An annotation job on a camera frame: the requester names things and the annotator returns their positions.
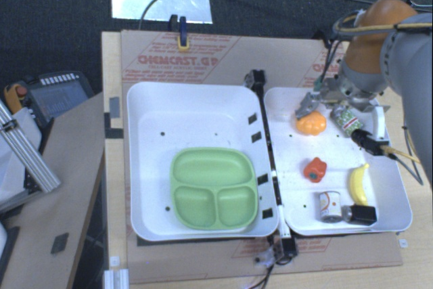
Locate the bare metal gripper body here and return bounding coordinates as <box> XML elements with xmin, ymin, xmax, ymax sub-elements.
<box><xmin>313</xmin><ymin>76</ymin><xmax>382</xmax><ymax>110</ymax></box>

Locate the yellow-orange toy bell pepper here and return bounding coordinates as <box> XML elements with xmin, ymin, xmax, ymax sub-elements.
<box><xmin>296</xmin><ymin>110</ymin><xmax>328</xmax><ymax>137</ymax></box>

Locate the green and white can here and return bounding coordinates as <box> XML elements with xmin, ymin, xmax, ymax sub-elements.
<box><xmin>330</xmin><ymin>104</ymin><xmax>365</xmax><ymax>139</ymax></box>

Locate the thin black and white rod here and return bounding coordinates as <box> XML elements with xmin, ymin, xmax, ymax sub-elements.
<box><xmin>256</xmin><ymin>84</ymin><xmax>290</xmax><ymax>238</ymax></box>

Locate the red-orange toy bell pepper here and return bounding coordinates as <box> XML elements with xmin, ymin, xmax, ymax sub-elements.
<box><xmin>302</xmin><ymin>156</ymin><xmax>328</xmax><ymax>184</ymax></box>

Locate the yellow banana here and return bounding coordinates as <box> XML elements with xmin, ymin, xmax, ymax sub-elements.
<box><xmin>348</xmin><ymin>162</ymin><xmax>371</xmax><ymax>207</ymax></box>

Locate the white can with orange print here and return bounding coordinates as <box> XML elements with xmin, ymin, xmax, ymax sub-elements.
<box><xmin>318</xmin><ymin>190</ymin><xmax>343</xmax><ymax>224</ymax></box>

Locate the brown cardboard board red print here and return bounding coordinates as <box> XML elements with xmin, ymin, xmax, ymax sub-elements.
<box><xmin>120</xmin><ymin>29</ymin><xmax>405</xmax><ymax>284</ymax></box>

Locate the white plastic tray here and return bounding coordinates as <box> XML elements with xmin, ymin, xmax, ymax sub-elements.
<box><xmin>127</xmin><ymin>81</ymin><xmax>281</xmax><ymax>242</ymax></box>
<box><xmin>263</xmin><ymin>87</ymin><xmax>414</xmax><ymax>237</ymax></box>

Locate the black carton with grey cap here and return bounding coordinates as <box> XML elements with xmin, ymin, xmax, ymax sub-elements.
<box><xmin>341</xmin><ymin>204</ymin><xmax>378</xmax><ymax>227</ymax></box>

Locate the green divided plate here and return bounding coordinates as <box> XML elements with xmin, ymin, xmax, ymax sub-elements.
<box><xmin>169</xmin><ymin>147</ymin><xmax>260</xmax><ymax>231</ymax></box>

